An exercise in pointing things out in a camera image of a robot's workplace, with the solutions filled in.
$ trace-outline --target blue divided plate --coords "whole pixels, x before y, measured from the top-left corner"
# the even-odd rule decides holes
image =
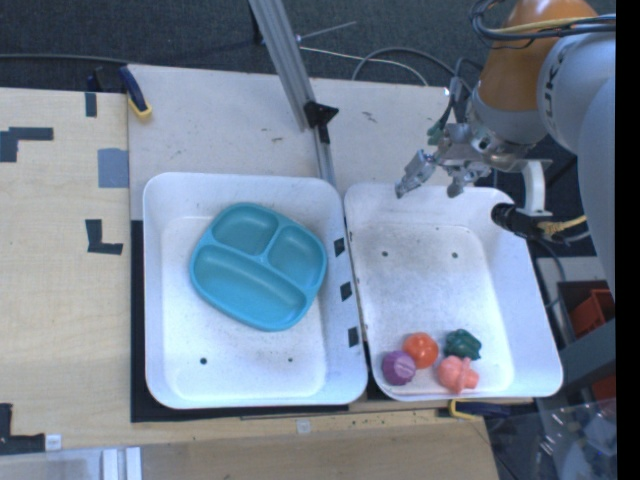
[[[322,242],[284,215],[253,203],[224,209],[191,256],[191,281],[218,310],[263,331],[306,314],[327,269]]]

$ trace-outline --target purple toy onion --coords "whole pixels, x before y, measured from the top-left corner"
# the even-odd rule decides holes
[[[416,362],[402,350],[389,352],[382,359],[382,373],[389,384],[403,386],[416,374]]]

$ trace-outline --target orange ball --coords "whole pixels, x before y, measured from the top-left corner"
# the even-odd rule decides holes
[[[416,363],[416,368],[429,368],[436,362],[440,347],[426,332],[416,332],[408,336],[402,350],[409,354]]]

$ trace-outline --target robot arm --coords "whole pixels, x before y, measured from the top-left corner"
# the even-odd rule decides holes
[[[615,297],[615,15],[598,16],[583,0],[518,0],[502,29],[485,28],[483,12],[502,1],[481,0],[471,16],[493,48],[464,122],[441,120],[429,131],[435,152],[418,151],[396,195],[426,182],[438,166],[452,177],[450,197],[492,169],[521,173],[524,207],[496,208],[493,218],[511,231],[535,229],[549,215],[543,175],[549,162],[525,157],[549,134],[577,156],[583,208]],[[455,98],[455,83],[451,92]]]

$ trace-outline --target toy food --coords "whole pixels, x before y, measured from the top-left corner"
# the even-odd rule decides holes
[[[426,332],[416,332],[404,340],[402,350],[416,362],[416,368],[429,368],[436,362],[440,348]]]
[[[471,369],[471,358],[445,357],[438,365],[438,380],[444,387],[459,395],[463,389],[475,389],[479,375]]]
[[[475,361],[480,359],[480,348],[482,343],[475,336],[469,331],[458,329],[447,334],[443,352],[445,356],[468,357]]]
[[[403,386],[416,374],[416,364],[409,354],[395,350],[382,359],[382,373],[389,384]]]

